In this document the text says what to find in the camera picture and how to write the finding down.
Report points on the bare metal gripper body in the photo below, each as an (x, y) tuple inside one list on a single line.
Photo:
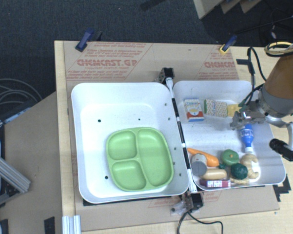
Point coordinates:
[(254, 111)]

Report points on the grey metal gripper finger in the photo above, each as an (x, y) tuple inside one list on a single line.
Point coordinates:
[(256, 121), (235, 123)]

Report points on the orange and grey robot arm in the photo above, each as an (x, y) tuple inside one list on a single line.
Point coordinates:
[(282, 77)]

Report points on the blue and white bottle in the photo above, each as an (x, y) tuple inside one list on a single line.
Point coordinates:
[(246, 136)]

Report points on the white plastic tray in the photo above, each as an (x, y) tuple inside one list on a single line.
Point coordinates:
[(126, 106), (217, 135)]

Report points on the yellow patterned carton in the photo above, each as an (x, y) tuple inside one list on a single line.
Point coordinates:
[(215, 108)]

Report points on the green round toy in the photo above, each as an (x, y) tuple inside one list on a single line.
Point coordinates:
[(230, 157)]

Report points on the beige croissant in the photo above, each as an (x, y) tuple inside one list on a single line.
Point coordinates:
[(252, 163)]

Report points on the orange carrot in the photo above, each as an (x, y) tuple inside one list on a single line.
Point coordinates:
[(210, 159)]

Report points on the white red blue carton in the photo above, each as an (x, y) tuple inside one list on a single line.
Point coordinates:
[(193, 110)]

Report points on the dark green broccoli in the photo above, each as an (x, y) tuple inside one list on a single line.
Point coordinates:
[(239, 171)]

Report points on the tan sausage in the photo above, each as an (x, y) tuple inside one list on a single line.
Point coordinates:
[(214, 174)]

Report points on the small grey can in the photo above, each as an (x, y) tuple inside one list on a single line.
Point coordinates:
[(199, 166)]

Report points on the thin black and white rod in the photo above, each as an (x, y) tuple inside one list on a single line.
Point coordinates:
[(178, 116)]

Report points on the pink packet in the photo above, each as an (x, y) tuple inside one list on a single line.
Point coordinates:
[(214, 183)]

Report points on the green divided plate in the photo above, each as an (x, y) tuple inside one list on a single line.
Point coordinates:
[(151, 155)]

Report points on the brown cardboard board red print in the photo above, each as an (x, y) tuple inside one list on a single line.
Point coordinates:
[(136, 62)]

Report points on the black cylinder on white bracket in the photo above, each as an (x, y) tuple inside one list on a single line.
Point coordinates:
[(280, 146)]

